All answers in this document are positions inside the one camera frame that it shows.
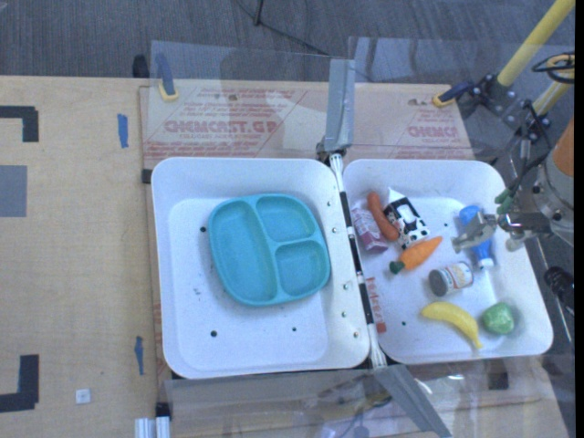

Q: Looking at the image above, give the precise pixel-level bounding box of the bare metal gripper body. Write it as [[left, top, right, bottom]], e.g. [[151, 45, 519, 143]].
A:
[[498, 178, 575, 246]]

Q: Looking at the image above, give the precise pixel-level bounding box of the blue and white bottle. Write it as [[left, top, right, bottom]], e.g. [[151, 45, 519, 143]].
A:
[[457, 204, 497, 271]]

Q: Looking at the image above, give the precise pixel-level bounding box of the small white labelled can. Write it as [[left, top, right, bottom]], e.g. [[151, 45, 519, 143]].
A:
[[427, 261, 475, 298]]

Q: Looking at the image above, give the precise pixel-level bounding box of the orange carrot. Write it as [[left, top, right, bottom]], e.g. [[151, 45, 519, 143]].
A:
[[389, 235, 444, 276]]

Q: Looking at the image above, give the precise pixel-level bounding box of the white plastic tray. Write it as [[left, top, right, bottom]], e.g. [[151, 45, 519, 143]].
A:
[[341, 158, 555, 366], [150, 155, 371, 380]]

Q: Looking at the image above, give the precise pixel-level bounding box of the black and white milk carton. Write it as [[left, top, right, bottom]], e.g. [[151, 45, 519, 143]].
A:
[[381, 187, 432, 251]]

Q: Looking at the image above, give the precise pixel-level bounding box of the green toy vegetable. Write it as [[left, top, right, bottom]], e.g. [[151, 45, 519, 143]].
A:
[[479, 301, 517, 337]]

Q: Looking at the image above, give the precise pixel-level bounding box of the yellow banana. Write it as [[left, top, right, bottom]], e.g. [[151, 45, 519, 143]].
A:
[[420, 300, 485, 351]]

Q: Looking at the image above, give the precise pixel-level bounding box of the orange-red toy sausage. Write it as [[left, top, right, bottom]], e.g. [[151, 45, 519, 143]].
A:
[[366, 191, 401, 242]]

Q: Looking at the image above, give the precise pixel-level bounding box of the pink and white packet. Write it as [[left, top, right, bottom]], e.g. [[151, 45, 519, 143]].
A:
[[349, 204, 390, 253]]

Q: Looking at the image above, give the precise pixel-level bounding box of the thin black and white rod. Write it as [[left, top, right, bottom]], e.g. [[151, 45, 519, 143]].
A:
[[328, 152, 389, 370]]

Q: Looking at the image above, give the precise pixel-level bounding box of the blue divided plate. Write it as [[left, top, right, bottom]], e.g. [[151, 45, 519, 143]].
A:
[[207, 193, 332, 308]]

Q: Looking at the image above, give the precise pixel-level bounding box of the brown cardboard board red print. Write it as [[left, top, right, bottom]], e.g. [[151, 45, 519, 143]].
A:
[[138, 82, 557, 412]]

